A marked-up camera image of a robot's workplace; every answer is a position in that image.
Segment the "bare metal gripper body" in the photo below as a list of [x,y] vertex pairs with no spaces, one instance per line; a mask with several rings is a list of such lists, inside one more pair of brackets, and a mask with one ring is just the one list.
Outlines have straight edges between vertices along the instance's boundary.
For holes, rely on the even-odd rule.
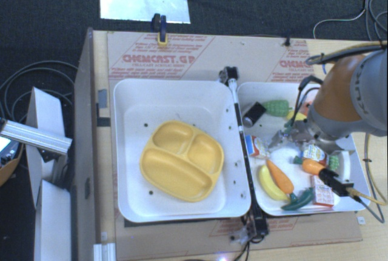
[[316,123],[308,119],[295,121],[289,128],[289,138],[298,145],[316,145],[327,154],[343,150],[337,144],[337,138],[323,132]]

